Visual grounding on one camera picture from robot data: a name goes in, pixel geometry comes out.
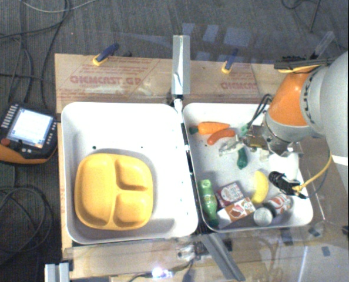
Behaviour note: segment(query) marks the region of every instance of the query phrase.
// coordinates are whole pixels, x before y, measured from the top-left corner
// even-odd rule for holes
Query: blue and yellow clamp
[[[229,56],[228,60],[226,60],[223,64],[223,67],[222,67],[222,72],[225,73],[225,74],[229,74],[229,72],[231,72],[232,70],[232,64],[234,62],[234,59],[236,58],[236,55],[238,53],[238,49],[236,48],[232,54]]]
[[[113,55],[119,48],[120,45],[118,43],[114,43],[113,45],[109,46],[102,53],[96,55],[92,59],[93,64],[96,66],[100,66],[102,63],[108,60],[108,56]]]

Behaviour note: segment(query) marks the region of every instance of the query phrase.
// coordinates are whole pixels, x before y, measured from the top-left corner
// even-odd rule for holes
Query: red button
[[[10,140],[6,139],[6,138],[3,138],[3,139],[1,139],[1,144],[3,146],[9,146],[10,145]]]

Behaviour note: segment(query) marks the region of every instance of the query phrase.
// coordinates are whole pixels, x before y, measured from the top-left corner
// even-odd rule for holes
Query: dark gray floor
[[[63,9],[63,0],[26,0],[45,10]],[[78,6],[89,0],[71,0]],[[48,61],[45,56],[56,29],[26,34],[23,41],[33,59],[33,80],[27,102],[55,110],[54,53],[96,55],[114,42],[120,44],[117,55],[130,51],[144,58],[171,58],[172,36],[191,36],[191,59],[223,61],[234,48],[240,62],[273,63],[283,56],[309,57],[326,32],[333,32],[324,57],[337,57],[348,49],[348,0],[321,0],[310,32],[317,0],[100,0],[72,10],[56,34]],[[36,30],[61,19],[54,14],[22,7],[18,0],[0,0],[0,33],[9,35]],[[0,73],[14,71],[19,49],[11,38],[0,40]],[[28,75],[28,62],[22,58],[18,73]],[[8,102],[11,77],[0,74],[0,111]],[[27,79],[14,81],[14,99],[22,101]],[[14,168],[0,163],[0,187],[14,185]],[[15,166],[15,186],[30,186],[42,192],[53,213],[53,225],[43,245],[28,253],[11,254],[32,234],[23,212],[13,203],[0,214],[0,281],[43,281],[43,265],[61,260],[59,231],[58,158],[45,164]],[[37,223],[42,209],[39,200],[17,194]],[[40,241],[48,230],[50,216],[45,217]]]

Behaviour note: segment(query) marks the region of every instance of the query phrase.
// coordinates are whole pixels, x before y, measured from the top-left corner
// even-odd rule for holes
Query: yellow plate
[[[135,157],[108,153],[87,156],[76,173],[74,202],[76,215],[89,227],[143,227],[153,209],[151,171]]]

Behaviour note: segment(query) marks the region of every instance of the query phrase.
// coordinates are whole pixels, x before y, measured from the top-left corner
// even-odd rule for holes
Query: can top
[[[266,207],[258,208],[253,214],[254,222],[260,227],[268,226],[273,218],[272,212]]]

